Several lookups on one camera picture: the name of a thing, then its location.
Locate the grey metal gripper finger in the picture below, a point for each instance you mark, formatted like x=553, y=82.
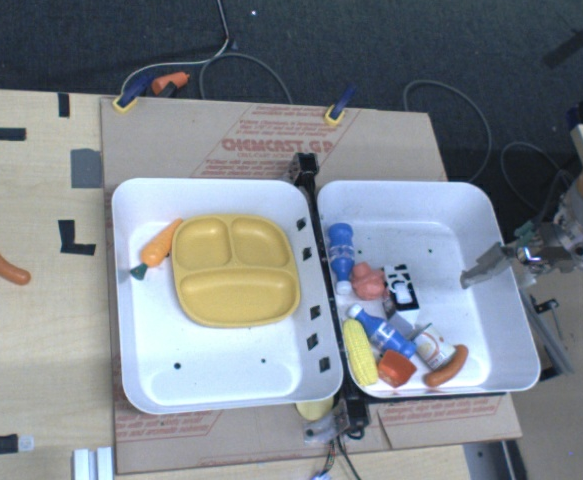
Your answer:
x=495, y=254
x=476, y=275

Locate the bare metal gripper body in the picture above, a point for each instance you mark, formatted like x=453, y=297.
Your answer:
x=553, y=250

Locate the white plastic tray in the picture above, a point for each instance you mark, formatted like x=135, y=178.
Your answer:
x=461, y=218
x=221, y=358

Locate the black and white carton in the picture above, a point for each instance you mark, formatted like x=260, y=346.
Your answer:
x=402, y=288

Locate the white and orange can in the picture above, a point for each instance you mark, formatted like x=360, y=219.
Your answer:
x=433, y=349

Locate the orange toy sausage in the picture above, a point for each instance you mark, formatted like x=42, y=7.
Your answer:
x=1, y=264
x=448, y=368

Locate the pink toy chicken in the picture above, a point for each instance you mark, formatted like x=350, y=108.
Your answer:
x=368, y=282

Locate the blue toy bottle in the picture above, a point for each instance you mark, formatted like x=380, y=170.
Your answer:
x=341, y=255
x=383, y=332

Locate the red cube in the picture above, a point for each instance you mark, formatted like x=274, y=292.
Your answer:
x=396, y=369

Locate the yellow toy corn cob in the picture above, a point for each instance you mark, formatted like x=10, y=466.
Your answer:
x=361, y=352

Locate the thin black rod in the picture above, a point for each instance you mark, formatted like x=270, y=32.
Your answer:
x=321, y=248

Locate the yellow round toy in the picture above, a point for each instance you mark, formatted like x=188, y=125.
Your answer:
x=315, y=408

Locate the yellow divided plate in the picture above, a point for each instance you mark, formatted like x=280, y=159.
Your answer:
x=236, y=270

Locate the orange toy carrot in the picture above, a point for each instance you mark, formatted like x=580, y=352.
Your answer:
x=158, y=248

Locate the brown cardboard board red print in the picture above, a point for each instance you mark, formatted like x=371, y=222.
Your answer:
x=181, y=138

